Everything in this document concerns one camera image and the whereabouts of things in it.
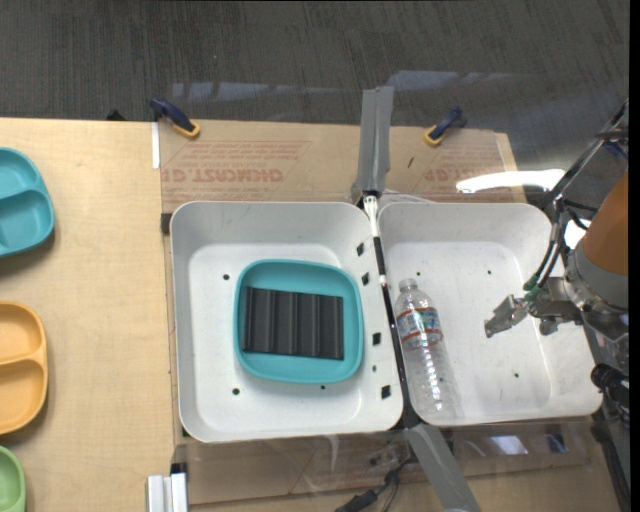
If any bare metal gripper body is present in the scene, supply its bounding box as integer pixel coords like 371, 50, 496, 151
527, 272, 607, 324

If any white plastic tray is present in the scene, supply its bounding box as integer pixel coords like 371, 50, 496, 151
376, 201, 604, 428
169, 200, 405, 444

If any clear plastic bottle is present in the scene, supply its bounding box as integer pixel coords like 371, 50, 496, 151
393, 277, 467, 422

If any blue square bowl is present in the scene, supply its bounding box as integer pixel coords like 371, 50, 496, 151
233, 258, 365, 385

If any black ribbed tray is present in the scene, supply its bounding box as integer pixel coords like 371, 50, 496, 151
240, 285, 346, 362

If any brown cardboard board red print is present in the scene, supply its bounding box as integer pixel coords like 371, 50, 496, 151
158, 118, 587, 505

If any orange divided plate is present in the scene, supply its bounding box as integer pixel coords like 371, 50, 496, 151
0, 300, 50, 436

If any blue divided plate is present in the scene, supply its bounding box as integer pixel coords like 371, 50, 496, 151
0, 146, 56, 259

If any green divided plate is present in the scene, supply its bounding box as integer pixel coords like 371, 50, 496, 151
0, 444, 28, 512

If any black cylinder on white bracket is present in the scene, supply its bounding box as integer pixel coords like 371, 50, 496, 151
583, 310, 630, 401

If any black block with thin wires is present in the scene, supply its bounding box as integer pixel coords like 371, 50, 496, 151
333, 488, 380, 512

